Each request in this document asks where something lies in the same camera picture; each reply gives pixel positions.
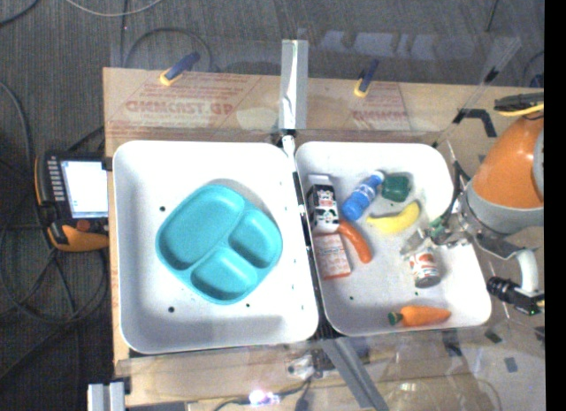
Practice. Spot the orange sausage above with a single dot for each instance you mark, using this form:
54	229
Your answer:
359	243

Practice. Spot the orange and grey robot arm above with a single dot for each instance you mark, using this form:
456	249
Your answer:
504	170

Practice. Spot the blue plastic bottle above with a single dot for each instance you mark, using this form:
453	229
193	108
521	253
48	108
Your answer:
358	201

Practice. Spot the black cylinder on white bracket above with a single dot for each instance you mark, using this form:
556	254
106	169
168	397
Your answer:
526	272

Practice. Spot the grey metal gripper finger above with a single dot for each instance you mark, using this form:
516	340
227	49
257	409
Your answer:
411	243
427	248

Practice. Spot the green toy pepper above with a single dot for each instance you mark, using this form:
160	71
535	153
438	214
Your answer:
395	187

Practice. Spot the orange and white packet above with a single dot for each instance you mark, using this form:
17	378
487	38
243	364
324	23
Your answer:
334	259

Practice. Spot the yellow banana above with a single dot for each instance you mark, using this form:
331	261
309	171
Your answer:
395	221

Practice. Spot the brown cardboard board red print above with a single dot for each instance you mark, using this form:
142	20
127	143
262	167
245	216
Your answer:
177	104

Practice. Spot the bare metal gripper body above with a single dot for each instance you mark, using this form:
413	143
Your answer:
451	231

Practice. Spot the white plastic tray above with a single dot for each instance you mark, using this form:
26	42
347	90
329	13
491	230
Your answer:
384	276
146	312

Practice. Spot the blue divided plate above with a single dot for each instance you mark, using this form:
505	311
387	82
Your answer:
208	228

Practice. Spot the orange carrot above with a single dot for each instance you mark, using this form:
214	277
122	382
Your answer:
424	315

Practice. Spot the red and white can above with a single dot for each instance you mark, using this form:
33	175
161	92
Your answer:
426	270

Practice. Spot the black and white milk carton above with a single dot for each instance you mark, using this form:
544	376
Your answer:
323	208

